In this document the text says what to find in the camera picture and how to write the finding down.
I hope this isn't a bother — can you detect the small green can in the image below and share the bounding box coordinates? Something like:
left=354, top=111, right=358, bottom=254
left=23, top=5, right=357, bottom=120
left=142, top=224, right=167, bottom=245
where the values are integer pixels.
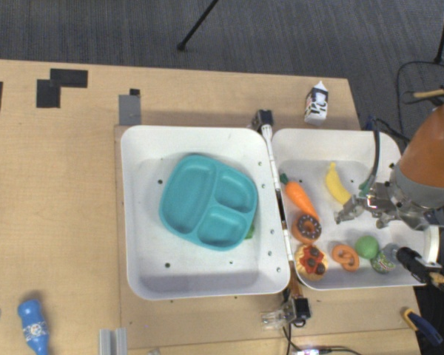
left=369, top=243, right=399, bottom=274

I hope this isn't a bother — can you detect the blue plastic bottle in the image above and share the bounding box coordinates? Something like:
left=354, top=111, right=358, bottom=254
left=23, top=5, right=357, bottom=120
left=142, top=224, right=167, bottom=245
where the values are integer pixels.
left=16, top=299, right=51, bottom=355

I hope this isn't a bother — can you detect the chocolate sprinkled doughnut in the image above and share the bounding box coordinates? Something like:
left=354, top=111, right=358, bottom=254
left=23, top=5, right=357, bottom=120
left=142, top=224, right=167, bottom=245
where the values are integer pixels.
left=291, top=214, right=323, bottom=245

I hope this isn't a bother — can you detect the white plastic tray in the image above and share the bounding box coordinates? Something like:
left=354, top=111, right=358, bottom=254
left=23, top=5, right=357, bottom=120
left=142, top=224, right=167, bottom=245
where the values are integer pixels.
left=272, top=127, right=436, bottom=291
left=120, top=124, right=292, bottom=302

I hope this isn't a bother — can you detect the black cylinder on white bracket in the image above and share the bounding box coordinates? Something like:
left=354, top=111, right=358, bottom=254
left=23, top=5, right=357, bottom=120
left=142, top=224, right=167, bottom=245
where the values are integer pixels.
left=396, top=225, right=444, bottom=285

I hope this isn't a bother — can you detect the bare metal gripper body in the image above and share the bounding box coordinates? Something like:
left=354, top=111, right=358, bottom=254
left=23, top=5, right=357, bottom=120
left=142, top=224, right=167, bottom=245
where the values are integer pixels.
left=361, top=181, right=432, bottom=232

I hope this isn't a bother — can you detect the teal divided plate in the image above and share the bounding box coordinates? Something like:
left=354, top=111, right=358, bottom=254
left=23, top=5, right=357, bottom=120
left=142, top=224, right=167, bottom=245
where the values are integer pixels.
left=158, top=153, right=260, bottom=252

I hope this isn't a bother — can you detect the toy pizza slice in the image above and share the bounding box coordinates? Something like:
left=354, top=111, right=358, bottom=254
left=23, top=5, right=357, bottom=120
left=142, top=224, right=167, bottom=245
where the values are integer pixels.
left=294, top=243, right=329, bottom=282

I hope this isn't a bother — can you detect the yellow banana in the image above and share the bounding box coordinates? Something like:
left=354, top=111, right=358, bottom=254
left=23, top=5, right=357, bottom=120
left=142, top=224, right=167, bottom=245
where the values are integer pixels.
left=325, top=161, right=353, bottom=205

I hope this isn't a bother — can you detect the green toy ball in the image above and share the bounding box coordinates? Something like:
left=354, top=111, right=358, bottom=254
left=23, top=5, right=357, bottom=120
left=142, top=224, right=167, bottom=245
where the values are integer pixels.
left=354, top=234, right=380, bottom=260

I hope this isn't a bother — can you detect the black and white milk carton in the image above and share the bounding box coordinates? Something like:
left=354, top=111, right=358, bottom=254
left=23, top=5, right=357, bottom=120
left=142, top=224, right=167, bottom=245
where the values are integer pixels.
left=303, top=80, right=330, bottom=126

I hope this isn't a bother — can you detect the orange toy pretzel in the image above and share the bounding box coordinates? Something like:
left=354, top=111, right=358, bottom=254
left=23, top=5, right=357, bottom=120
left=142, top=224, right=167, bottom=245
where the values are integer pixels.
left=331, top=243, right=361, bottom=272

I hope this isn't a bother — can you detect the orange toy carrot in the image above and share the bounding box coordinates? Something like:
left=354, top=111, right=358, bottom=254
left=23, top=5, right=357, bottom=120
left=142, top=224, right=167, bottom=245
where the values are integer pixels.
left=278, top=172, right=320, bottom=222

